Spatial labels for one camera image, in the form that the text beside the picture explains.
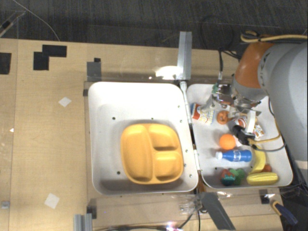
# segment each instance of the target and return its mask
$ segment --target wooden table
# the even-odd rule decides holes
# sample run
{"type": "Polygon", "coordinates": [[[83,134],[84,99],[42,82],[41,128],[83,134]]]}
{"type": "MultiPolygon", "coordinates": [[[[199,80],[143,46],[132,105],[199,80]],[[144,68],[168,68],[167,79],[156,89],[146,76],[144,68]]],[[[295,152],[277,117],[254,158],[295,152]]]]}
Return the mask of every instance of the wooden table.
{"type": "MultiPolygon", "coordinates": [[[[87,62],[100,58],[103,76],[155,79],[155,68],[176,65],[178,50],[0,39],[0,52],[12,53],[10,74],[0,75],[0,200],[11,202],[9,209],[0,209],[0,230],[73,230],[74,214],[85,214],[88,204],[83,97],[87,62]],[[67,57],[50,57],[49,71],[34,71],[33,52],[42,51],[43,44],[67,46],[67,57]],[[64,97],[71,100],[66,107],[58,103],[64,97]],[[60,198],[55,209],[44,204],[49,193],[60,198]]],[[[238,62],[223,57],[224,76],[230,79],[238,62]]],[[[194,77],[213,81],[218,67],[216,51],[193,50],[194,77]]],[[[281,202],[278,189],[270,191],[281,202]]],[[[221,202],[237,230],[282,230],[280,218],[261,204],[258,191],[231,193],[234,197],[221,202]]],[[[171,220],[187,217],[179,213],[176,201],[163,201],[172,198],[168,195],[154,196],[151,207],[143,200],[137,207],[130,204],[138,203],[140,196],[98,197],[108,211],[93,221],[95,227],[125,224],[126,218],[140,213],[143,224],[158,220],[164,211],[172,212],[171,220]]],[[[202,230],[216,230],[208,214],[201,218],[202,230]]],[[[193,216],[185,230],[197,227],[193,216]]]]}

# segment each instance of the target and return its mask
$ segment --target white diamond sticker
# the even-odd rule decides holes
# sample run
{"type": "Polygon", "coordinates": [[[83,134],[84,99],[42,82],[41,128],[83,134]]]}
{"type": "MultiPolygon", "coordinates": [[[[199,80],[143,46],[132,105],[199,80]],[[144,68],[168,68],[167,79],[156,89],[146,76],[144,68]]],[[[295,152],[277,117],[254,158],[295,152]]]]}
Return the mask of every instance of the white diamond sticker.
{"type": "Polygon", "coordinates": [[[63,107],[67,107],[71,101],[72,100],[70,100],[69,98],[64,97],[59,101],[59,104],[62,105],[63,107]]]}
{"type": "Polygon", "coordinates": [[[52,193],[48,194],[47,199],[45,200],[45,205],[47,205],[50,208],[55,209],[57,207],[57,204],[59,203],[60,198],[56,195],[53,195],[52,193]]]}

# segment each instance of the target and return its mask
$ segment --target yellow plate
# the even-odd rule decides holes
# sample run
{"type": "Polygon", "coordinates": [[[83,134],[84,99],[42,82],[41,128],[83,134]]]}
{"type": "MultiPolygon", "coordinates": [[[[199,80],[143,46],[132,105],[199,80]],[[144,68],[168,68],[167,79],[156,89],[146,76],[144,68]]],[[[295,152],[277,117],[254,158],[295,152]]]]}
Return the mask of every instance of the yellow plate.
{"type": "Polygon", "coordinates": [[[169,183],[183,172],[179,138],[162,124],[135,124],[124,129],[121,157],[127,177],[137,184],[169,183]]]}

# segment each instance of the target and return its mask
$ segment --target plastic bottle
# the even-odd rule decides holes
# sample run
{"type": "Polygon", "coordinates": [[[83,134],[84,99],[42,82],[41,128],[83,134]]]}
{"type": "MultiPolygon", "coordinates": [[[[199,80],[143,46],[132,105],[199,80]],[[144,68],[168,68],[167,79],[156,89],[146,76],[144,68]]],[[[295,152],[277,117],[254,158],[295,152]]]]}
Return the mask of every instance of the plastic bottle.
{"type": "Polygon", "coordinates": [[[250,162],[252,159],[252,153],[250,150],[230,150],[227,152],[216,152],[217,159],[226,159],[230,162],[250,162]]]}

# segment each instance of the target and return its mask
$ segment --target orange round toy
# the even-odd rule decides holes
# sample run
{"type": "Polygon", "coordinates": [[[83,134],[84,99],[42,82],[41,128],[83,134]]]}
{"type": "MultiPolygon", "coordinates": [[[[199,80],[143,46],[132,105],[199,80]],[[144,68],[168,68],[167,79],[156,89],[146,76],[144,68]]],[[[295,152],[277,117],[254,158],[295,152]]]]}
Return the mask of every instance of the orange round toy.
{"type": "Polygon", "coordinates": [[[219,145],[224,150],[232,150],[236,145],[235,138],[231,134],[226,133],[220,137],[219,145]]]}

